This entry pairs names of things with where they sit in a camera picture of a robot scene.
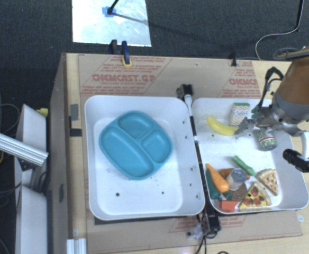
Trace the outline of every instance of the yellow banana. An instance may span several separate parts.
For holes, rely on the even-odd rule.
[[[238,127],[227,126],[211,116],[207,117],[207,123],[212,130],[223,135],[234,135],[234,132],[238,130]]]

